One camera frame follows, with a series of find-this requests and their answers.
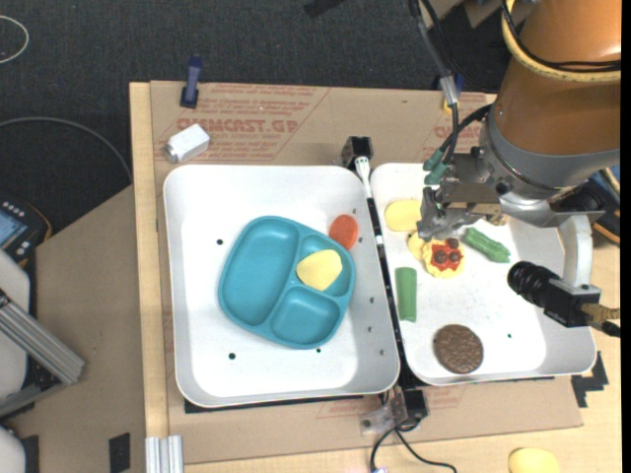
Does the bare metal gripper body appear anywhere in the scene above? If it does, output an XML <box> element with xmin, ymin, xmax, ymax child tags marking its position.
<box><xmin>435</xmin><ymin>145</ymin><xmax>606</xmax><ymax>230</ymax></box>

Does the yellow round toy food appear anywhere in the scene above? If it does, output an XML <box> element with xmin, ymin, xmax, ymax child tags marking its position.
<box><xmin>384</xmin><ymin>199</ymin><xmax>424</xmax><ymax>234</ymax></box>

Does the small yellow toy food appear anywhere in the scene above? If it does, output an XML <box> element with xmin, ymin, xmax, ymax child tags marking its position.
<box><xmin>406</xmin><ymin>232</ymin><xmax>428</xmax><ymax>261</ymax></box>

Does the toy pizza slice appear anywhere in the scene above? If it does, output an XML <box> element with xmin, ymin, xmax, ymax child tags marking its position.
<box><xmin>421</xmin><ymin>236</ymin><xmax>466</xmax><ymax>280</ymax></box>

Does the thin black and white rod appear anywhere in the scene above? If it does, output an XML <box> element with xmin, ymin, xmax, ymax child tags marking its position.
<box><xmin>355</xmin><ymin>157</ymin><xmax>413</xmax><ymax>389</ymax></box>

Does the green rectangular toy stick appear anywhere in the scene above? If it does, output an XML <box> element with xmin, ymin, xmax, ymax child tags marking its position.
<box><xmin>393</xmin><ymin>266</ymin><xmax>419</xmax><ymax>323</ymax></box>

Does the orange oval toy food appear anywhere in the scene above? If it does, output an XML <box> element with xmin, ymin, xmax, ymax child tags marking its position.
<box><xmin>328</xmin><ymin>213</ymin><xmax>360</xmax><ymax>251</ymax></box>

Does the white plastic tray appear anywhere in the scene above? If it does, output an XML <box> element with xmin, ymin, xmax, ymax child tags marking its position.
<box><xmin>162</xmin><ymin>164</ymin><xmax>401</xmax><ymax>408</ymax></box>
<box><xmin>368</xmin><ymin>162</ymin><xmax>597</xmax><ymax>387</ymax></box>

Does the yellow oval toy chip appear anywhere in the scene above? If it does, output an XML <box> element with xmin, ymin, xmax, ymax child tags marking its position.
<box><xmin>295</xmin><ymin>247</ymin><xmax>344</xmax><ymax>293</ymax></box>

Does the brown round toy biscuit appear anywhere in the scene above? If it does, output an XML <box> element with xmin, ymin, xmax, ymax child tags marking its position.
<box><xmin>432</xmin><ymin>323</ymin><xmax>485</xmax><ymax>375</ymax></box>

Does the brown cardboard board red print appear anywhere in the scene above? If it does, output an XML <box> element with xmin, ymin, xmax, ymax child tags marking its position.
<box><xmin>149</xmin><ymin>80</ymin><xmax>586</xmax><ymax>465</ymax></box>

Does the blue divided plate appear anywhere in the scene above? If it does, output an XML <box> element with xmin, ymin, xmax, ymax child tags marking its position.
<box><xmin>216</xmin><ymin>214</ymin><xmax>357</xmax><ymax>351</ymax></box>

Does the yellow rounded toy food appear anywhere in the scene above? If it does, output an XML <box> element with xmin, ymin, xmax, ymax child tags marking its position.
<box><xmin>507</xmin><ymin>446</ymin><xmax>561</xmax><ymax>473</ymax></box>

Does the small white bottle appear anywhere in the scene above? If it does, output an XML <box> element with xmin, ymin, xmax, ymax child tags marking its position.
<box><xmin>162</xmin><ymin>123</ymin><xmax>212</xmax><ymax>165</ymax></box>

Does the black block with thin wires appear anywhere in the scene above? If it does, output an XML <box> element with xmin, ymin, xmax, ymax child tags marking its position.
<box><xmin>338</xmin><ymin>135</ymin><xmax>374</xmax><ymax>169</ymax></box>
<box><xmin>400</xmin><ymin>388</ymin><xmax>428</xmax><ymax>422</ymax></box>

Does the black cylinder on white bracket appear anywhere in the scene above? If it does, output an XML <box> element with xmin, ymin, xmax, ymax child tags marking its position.
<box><xmin>506</xmin><ymin>213</ymin><xmax>603</xmax><ymax>329</ymax></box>

